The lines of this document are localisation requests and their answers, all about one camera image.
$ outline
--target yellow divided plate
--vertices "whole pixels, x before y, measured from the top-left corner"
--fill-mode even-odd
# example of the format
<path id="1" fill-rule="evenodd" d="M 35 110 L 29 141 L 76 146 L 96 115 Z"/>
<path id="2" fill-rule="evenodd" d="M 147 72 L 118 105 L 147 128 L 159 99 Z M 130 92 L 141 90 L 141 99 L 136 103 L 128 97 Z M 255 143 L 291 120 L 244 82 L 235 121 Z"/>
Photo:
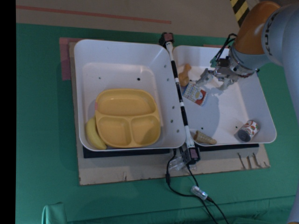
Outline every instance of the yellow divided plate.
<path id="1" fill-rule="evenodd" d="M 151 94 L 140 89 L 110 89 L 95 101 L 97 129 L 103 141 L 117 148 L 151 145 L 160 136 L 160 116 Z"/>

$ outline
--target green table cover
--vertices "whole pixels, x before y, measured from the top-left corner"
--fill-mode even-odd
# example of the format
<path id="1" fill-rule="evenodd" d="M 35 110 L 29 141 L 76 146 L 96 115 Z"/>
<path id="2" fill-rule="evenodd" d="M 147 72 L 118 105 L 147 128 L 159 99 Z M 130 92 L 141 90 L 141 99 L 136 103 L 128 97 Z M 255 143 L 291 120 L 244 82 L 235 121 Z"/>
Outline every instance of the green table cover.
<path id="1" fill-rule="evenodd" d="M 213 223 L 198 199 L 174 194 L 165 179 L 90 186 L 78 182 L 71 81 L 62 81 L 59 38 L 158 43 L 160 36 L 16 24 L 15 223 Z M 174 46 L 224 41 L 175 34 Z M 299 179 L 299 128 L 283 68 L 267 64 L 258 74 L 278 133 L 265 145 L 271 167 L 196 176 L 231 224 L 284 224 Z M 171 183 L 187 194 L 194 185 L 188 176 Z M 222 219 L 214 206 L 209 209 Z"/>

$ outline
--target black cable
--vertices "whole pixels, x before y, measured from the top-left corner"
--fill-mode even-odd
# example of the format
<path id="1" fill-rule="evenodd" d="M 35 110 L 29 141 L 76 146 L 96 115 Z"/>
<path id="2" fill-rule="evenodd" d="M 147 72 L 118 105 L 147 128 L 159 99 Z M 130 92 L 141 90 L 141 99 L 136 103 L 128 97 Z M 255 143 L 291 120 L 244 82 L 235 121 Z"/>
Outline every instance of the black cable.
<path id="1" fill-rule="evenodd" d="M 179 149 L 180 154 L 182 154 L 184 152 L 182 146 L 179 147 L 178 149 Z"/>
<path id="2" fill-rule="evenodd" d="M 222 214 L 222 216 L 223 216 L 223 218 L 224 218 L 224 220 L 226 221 L 226 223 L 227 224 L 229 224 L 228 223 L 228 220 L 226 219 L 226 217 L 225 217 L 225 215 L 224 215 L 224 213 L 222 212 L 222 210 L 220 209 L 220 207 L 211 199 L 211 200 L 209 200 L 211 203 L 213 203 L 215 206 L 216 206 L 216 208 L 219 210 L 219 212 Z"/>
<path id="3" fill-rule="evenodd" d="M 176 190 L 174 190 L 174 189 L 171 187 L 171 185 L 170 185 L 170 178 L 171 178 L 171 177 L 170 177 L 170 174 L 169 174 L 169 165 L 170 165 L 170 162 L 176 157 L 176 154 L 177 154 L 177 150 L 176 150 L 176 149 L 173 149 L 173 156 L 172 156 L 172 158 L 171 158 L 171 159 L 168 161 L 168 163 L 167 163 L 167 168 L 166 168 L 166 175 L 165 175 L 165 178 L 166 178 L 166 183 L 167 183 L 169 189 L 170 189 L 171 191 L 173 191 L 174 193 L 180 195 L 180 196 L 188 196 L 188 197 L 197 197 L 197 198 L 199 198 L 200 201 L 201 201 L 201 202 L 203 203 L 203 205 L 205 206 L 205 208 L 206 208 L 208 214 L 210 215 L 210 217 L 211 217 L 211 218 L 213 219 L 213 221 L 215 222 L 215 224 L 218 224 L 217 221 L 215 220 L 215 218 L 213 217 L 212 213 L 210 212 L 210 210 L 209 210 L 208 207 L 206 206 L 205 202 L 204 202 L 200 197 L 198 197 L 198 196 L 196 196 L 196 195 L 193 195 L 193 194 L 192 194 L 192 195 L 188 195 L 188 194 L 183 194 L 183 193 L 177 192 Z M 188 168 L 188 170 L 189 170 L 191 176 L 192 176 L 193 179 L 195 180 L 196 185 L 198 186 L 198 182 L 197 182 L 195 176 L 193 175 L 193 173 L 191 172 L 189 165 L 187 165 L 187 168 Z"/>
<path id="4" fill-rule="evenodd" d="M 219 60 L 219 58 L 220 58 L 221 54 L 223 53 L 225 47 L 226 47 L 228 44 L 230 44 L 232 41 L 235 40 L 235 38 L 232 38 L 232 39 L 231 39 L 231 38 L 230 38 L 231 36 L 235 36 L 235 37 L 237 37 L 237 35 L 234 34 L 234 33 L 231 33 L 231 34 L 228 35 L 228 37 L 227 37 L 227 39 L 225 40 L 223 46 L 221 47 L 221 49 L 220 49 L 220 50 L 217 52 L 217 54 L 215 55 L 215 59 L 216 59 L 216 61 Z"/>
<path id="5" fill-rule="evenodd" d="M 195 183 L 196 183 L 196 186 L 197 187 L 199 187 L 199 185 L 198 185 L 198 183 L 197 183 L 197 180 L 196 180 L 196 178 L 195 178 L 195 176 L 193 175 L 193 173 L 191 172 L 191 170 L 190 170 L 190 166 L 189 165 L 187 165 L 187 168 L 188 168 L 188 170 L 189 170 L 189 173 L 191 174 L 191 176 L 193 177 L 193 179 L 195 180 Z M 205 202 L 200 198 L 200 197 L 198 197 L 201 201 L 202 201 L 202 203 L 204 204 L 204 205 L 206 205 L 205 204 Z M 222 216 L 223 216 L 223 218 L 224 218 L 224 220 L 226 221 L 226 223 L 227 224 L 229 224 L 228 223 L 228 220 L 226 219 L 226 217 L 225 217 L 225 215 L 224 215 L 224 213 L 222 212 L 222 210 L 220 209 L 220 207 L 214 202 L 214 200 L 212 199 L 212 198 L 210 198 L 209 196 L 206 198 L 209 202 L 211 202 L 211 203 L 213 203 L 215 206 L 216 206 L 216 208 L 220 211 L 220 213 L 222 214 Z"/>

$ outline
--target gray floor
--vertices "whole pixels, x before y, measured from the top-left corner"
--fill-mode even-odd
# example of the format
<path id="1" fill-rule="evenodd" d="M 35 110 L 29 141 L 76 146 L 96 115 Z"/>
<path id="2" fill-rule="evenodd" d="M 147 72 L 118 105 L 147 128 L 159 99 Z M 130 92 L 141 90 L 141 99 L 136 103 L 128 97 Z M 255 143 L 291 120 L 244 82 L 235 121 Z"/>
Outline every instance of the gray floor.
<path id="1" fill-rule="evenodd" d="M 260 0 L 246 1 L 251 9 Z M 214 37 L 239 29 L 229 0 L 16 0 L 16 21 Z"/>

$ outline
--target banana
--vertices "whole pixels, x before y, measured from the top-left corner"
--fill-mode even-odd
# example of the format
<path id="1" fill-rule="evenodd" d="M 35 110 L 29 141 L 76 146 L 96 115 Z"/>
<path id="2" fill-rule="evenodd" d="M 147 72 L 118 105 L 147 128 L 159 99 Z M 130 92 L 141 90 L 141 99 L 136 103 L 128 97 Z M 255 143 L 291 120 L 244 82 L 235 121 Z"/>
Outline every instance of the banana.
<path id="1" fill-rule="evenodd" d="M 88 120 L 85 126 L 86 135 L 93 146 L 98 149 L 107 149 L 107 145 L 98 134 L 95 116 Z"/>

